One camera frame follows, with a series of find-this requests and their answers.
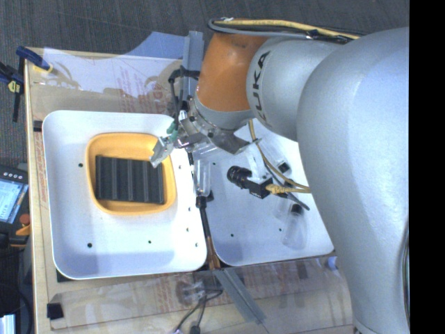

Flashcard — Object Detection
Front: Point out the brown cardboard board red print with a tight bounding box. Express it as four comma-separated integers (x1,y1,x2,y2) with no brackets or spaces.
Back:
24,47,354,334

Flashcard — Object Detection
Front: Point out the yellow square bowl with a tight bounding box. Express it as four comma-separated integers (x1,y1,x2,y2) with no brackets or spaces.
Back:
85,132,177,216

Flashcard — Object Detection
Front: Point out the black cylinder on white bracket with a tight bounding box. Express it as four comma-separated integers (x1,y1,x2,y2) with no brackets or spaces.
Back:
226,148,275,200

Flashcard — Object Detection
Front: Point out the black ribbed block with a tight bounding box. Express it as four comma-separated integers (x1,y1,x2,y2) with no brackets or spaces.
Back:
94,154,165,205

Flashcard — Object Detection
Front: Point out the white plastic tray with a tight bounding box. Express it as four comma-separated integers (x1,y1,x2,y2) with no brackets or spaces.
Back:
41,109,209,280
190,127,336,268

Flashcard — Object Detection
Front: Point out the black block with thin wires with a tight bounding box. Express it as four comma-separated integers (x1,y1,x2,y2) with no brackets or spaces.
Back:
198,270,224,291

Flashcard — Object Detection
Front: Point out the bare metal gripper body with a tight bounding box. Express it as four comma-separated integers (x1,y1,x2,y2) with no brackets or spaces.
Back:
176,111,252,155

